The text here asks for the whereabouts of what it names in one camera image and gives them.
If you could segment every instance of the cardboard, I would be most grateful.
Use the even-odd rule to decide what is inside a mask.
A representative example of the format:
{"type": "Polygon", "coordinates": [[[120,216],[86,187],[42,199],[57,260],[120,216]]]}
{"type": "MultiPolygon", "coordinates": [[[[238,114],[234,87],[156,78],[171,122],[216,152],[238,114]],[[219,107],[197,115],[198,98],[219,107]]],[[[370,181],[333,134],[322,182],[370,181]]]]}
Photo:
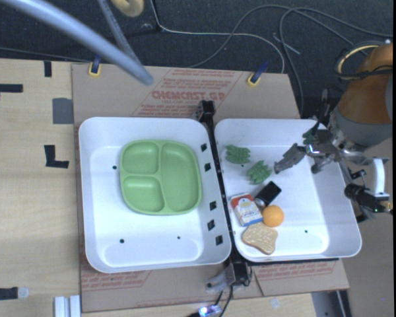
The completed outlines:
{"type": "MultiPolygon", "coordinates": [[[[147,67],[154,77],[144,86],[120,68],[103,65],[98,77],[88,64],[72,65],[77,205],[81,253],[82,311],[214,302],[219,292],[206,290],[209,278],[223,265],[106,274],[85,257],[83,205],[79,165],[79,126],[94,116],[194,118],[200,100],[213,100],[214,122],[224,118],[299,118],[287,75],[264,73],[255,87],[246,84],[251,72],[147,67]]],[[[255,266],[248,287],[234,299],[347,289],[341,260],[255,266]]]]}

